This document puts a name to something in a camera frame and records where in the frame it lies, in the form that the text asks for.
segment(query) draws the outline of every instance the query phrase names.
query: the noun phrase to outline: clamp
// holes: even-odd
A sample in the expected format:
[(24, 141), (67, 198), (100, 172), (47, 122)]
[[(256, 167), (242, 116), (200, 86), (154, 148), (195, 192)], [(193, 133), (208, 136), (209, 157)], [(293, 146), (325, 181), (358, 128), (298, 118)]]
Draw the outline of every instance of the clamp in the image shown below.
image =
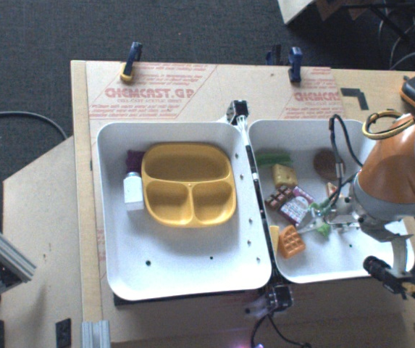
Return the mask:
[(122, 64), (120, 70), (120, 80), (124, 83), (130, 83), (133, 79), (133, 63), (138, 62), (141, 58), (141, 49), (143, 48), (142, 43), (134, 41), (132, 47), (130, 48), (130, 53), (128, 54), (128, 59), (126, 63)]
[(301, 48), (293, 46), (288, 55), (291, 68), (289, 69), (289, 80), (291, 83), (301, 82), (301, 64), (302, 64), (302, 51)]

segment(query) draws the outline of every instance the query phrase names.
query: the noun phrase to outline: orange waffle toy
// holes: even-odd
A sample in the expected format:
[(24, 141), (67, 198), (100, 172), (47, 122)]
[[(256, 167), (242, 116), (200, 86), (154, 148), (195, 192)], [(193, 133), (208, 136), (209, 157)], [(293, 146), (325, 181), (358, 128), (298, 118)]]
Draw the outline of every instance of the orange waffle toy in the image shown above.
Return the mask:
[(306, 245), (294, 225), (289, 225), (281, 231), (278, 249), (285, 259), (291, 258), (306, 249)]

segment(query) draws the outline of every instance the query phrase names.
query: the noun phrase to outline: small white bottle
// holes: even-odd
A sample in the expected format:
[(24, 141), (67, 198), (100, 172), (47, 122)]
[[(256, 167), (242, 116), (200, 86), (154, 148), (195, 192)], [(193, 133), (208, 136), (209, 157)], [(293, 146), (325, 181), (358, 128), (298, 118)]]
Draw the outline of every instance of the small white bottle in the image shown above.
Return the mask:
[(123, 194), (127, 211), (144, 209), (143, 181), (140, 174), (131, 172), (125, 176)]

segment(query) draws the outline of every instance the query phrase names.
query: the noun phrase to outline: black carpet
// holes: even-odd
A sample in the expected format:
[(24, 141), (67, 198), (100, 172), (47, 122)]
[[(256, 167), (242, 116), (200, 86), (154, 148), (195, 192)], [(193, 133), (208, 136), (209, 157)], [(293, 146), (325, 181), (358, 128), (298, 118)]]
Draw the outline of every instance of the black carpet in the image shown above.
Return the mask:
[[(396, 36), (385, 28), (379, 41), (379, 26), (344, 9), (322, 22), (313, 5), (286, 26), (277, 0), (0, 0), (0, 111), (42, 114), (71, 136), (70, 61), (125, 61), (133, 41), (146, 62), (264, 65), (281, 44), (306, 66), (386, 70)], [(414, 50), (399, 46), (391, 64)], [(0, 181), (61, 140), (39, 120), (0, 118)]]

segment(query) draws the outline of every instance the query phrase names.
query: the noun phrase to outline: white tray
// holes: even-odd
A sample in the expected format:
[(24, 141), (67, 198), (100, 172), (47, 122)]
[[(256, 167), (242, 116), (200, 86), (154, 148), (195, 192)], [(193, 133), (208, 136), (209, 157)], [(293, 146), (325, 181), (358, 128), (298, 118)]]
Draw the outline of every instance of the white tray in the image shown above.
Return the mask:
[[(363, 137), (362, 124), (358, 121), (347, 120), (353, 150), (362, 162), (371, 151), (374, 142)], [(339, 123), (335, 125), (336, 143), (341, 157), (345, 162), (346, 176), (359, 170), (353, 161), (343, 136)], [(325, 120), (259, 120), (249, 128), (249, 138), (254, 154), (266, 151), (286, 151), (293, 160), (293, 168), (298, 177), (298, 185), (316, 202), (327, 198), (326, 181), (313, 168), (314, 155), (323, 148), (331, 148), (328, 122)], [(275, 190), (271, 168), (259, 168), (259, 178), (262, 195), (266, 199)], [(348, 195), (348, 185), (343, 189)], [(284, 228), (281, 217), (266, 208), (269, 225)], [(407, 234), (405, 224), (400, 222), (386, 226), (393, 233)], [(332, 230), (328, 238), (316, 231), (301, 235), (306, 244), (306, 250), (290, 259), (285, 259), (278, 252), (277, 266), (281, 274), (289, 281), (309, 283), (328, 281), (341, 278), (366, 277), (369, 274), (363, 268), (363, 262), (369, 255), (384, 260), (393, 265), (393, 249), (390, 243), (380, 243), (363, 233), (360, 229), (349, 228), (347, 231)], [(407, 268), (414, 266), (414, 251), (411, 242), (407, 241)]]
[[(230, 158), (237, 209), (212, 228), (171, 228), (146, 210), (127, 213), (127, 150), (163, 142), (218, 146)], [(98, 135), (107, 278), (119, 297), (137, 301), (258, 289), (272, 272), (248, 157), (240, 132), (226, 123), (112, 123)]]

